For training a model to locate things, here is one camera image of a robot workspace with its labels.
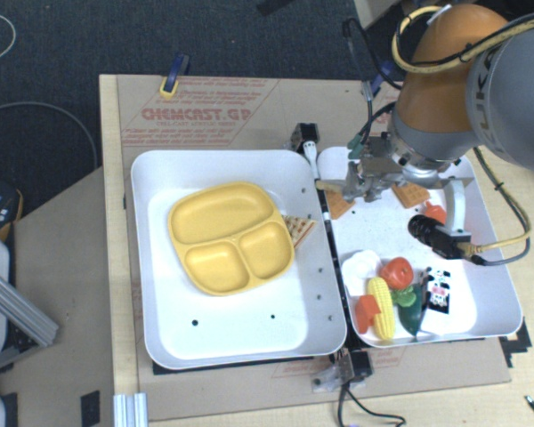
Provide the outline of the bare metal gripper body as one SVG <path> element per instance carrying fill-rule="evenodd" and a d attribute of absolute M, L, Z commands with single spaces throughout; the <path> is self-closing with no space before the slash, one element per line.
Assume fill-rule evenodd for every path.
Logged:
<path fill-rule="evenodd" d="M 365 190 L 415 183 L 433 188 L 449 161 L 426 157 L 396 135 L 369 137 L 360 157 L 359 178 Z"/>

